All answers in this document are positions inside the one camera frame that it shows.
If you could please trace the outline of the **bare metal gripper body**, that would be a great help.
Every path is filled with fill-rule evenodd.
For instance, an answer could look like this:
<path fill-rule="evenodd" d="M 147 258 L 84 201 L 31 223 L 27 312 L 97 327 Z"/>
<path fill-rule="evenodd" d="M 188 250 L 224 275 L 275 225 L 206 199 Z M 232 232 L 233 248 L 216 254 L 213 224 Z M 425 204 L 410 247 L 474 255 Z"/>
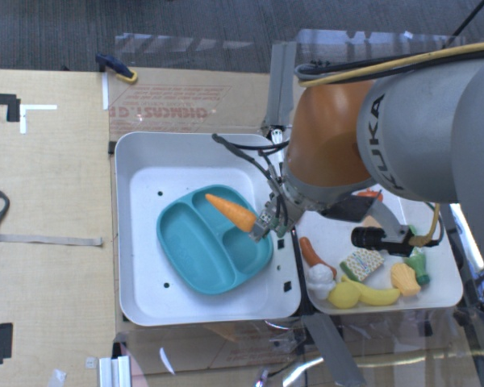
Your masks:
<path fill-rule="evenodd" d="M 274 232 L 281 238 L 291 231 L 305 211 L 304 197 L 293 186 L 271 185 L 269 199 L 261 211 L 263 236 Z"/>

